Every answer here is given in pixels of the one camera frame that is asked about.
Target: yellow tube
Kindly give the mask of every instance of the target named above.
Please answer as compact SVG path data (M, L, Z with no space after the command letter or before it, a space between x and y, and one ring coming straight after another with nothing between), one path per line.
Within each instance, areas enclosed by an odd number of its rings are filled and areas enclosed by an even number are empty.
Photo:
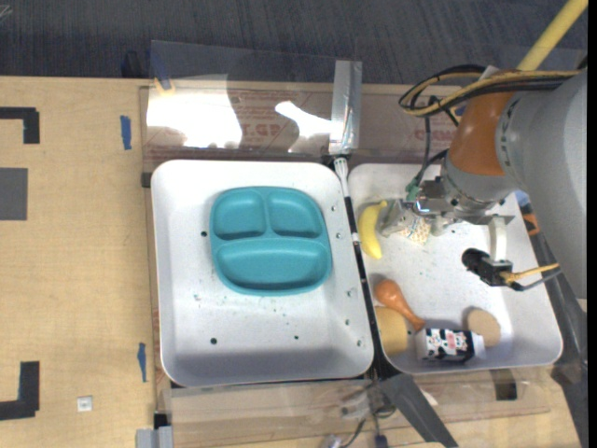
M523 71L536 70L588 5L589 0L568 0L517 68Z

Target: white tray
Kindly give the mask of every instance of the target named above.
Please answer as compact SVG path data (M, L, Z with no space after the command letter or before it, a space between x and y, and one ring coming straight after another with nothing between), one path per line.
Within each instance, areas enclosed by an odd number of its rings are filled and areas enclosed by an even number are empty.
M319 205L332 272L319 288L243 295L215 273L209 214L217 196L250 186L306 192ZM185 386L352 378L373 359L367 310L340 181L308 162L168 161L151 179L161 360Z
M355 216L369 203L406 197L404 188L420 168L410 164L362 164L354 168L349 188ZM429 168L426 177L434 177L437 171L435 166ZM507 225L507 258L514 263L514 271L536 267L516 196L509 196L494 212L515 216ZM466 311L477 307L493 314L502 329L502 342L487 349L486 359L473 358L466 364L421 362L410 337L409 349L389 358L399 370L431 373L539 366L549 365L560 356L562 335L544 285L525 292L489 287L461 262L469 247L490 252L487 227L459 223L442 236L430 236L425 245L398 234L380 236L379 240L383 257L363 256L371 289L383 278L396 280L410 307L429 328L461 329ZM529 277L522 283L537 278Z

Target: white square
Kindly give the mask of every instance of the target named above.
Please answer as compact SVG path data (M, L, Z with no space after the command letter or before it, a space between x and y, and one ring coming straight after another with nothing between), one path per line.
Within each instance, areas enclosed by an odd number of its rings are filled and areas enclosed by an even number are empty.
M93 397L91 395L78 397L76 399L76 410L78 412L90 412L93 410Z

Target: bottle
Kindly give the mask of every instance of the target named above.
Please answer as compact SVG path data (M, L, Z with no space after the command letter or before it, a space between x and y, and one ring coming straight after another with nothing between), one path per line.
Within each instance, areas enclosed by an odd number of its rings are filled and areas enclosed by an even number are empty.
M423 329L414 337L420 360L466 362L485 358L483 337L470 330Z

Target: dark background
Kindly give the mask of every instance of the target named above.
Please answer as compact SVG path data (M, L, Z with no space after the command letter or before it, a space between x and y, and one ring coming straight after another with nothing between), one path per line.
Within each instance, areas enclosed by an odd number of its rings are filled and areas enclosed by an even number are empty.
M151 40L356 58L368 83L515 66L567 0L0 0L0 75L120 77ZM588 48L587 12L544 68Z

